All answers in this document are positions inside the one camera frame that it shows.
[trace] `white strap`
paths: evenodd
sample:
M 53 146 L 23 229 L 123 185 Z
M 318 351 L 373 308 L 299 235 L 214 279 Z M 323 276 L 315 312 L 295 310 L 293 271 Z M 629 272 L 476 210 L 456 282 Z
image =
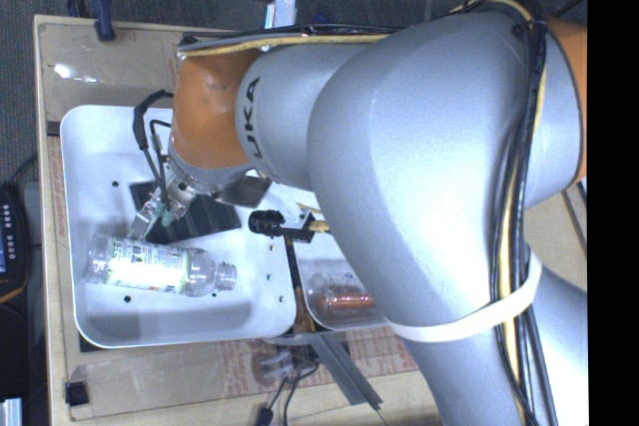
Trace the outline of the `white strap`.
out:
M 542 268 L 543 265 L 539 258 L 534 252 L 531 252 L 528 262 L 528 278 L 521 287 L 508 296 L 489 303 L 456 321 L 433 326 L 407 326 L 387 320 L 388 325 L 397 335 L 411 341 L 445 342 L 465 339 L 508 321 L 523 312 L 535 297 Z

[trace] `yellow cable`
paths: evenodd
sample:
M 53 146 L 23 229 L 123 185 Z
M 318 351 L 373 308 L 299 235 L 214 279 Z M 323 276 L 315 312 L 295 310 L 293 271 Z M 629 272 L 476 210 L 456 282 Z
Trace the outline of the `yellow cable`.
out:
M 180 52 L 185 57 L 198 57 L 204 55 L 221 55 L 242 52 L 254 48 L 262 48 L 275 45 L 315 45 L 315 44 L 357 44 L 375 43 L 387 37 L 388 34 L 355 34 L 344 36 L 297 36 L 297 37 L 273 37 L 262 38 L 244 43 L 236 43 L 225 46 L 202 48 L 199 50 L 187 50 Z

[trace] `black device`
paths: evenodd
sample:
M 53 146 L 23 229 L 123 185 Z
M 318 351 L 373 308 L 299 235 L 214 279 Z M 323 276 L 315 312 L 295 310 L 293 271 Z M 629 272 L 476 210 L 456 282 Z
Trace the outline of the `black device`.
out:
M 29 234 L 20 200 L 10 184 L 0 186 L 0 303 L 27 283 Z

